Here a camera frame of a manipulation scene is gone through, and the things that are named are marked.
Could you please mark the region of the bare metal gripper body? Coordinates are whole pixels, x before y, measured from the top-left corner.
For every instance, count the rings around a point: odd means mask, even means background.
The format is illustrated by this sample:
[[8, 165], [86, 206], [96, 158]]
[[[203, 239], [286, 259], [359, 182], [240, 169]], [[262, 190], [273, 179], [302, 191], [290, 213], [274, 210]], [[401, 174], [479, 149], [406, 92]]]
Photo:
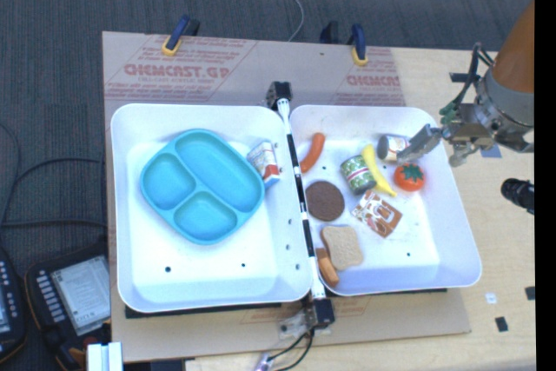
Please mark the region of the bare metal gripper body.
[[443, 136], [452, 145], [490, 149], [494, 144], [517, 153], [533, 153], [534, 142], [525, 139], [533, 130], [498, 110], [491, 103], [449, 103], [441, 109]]

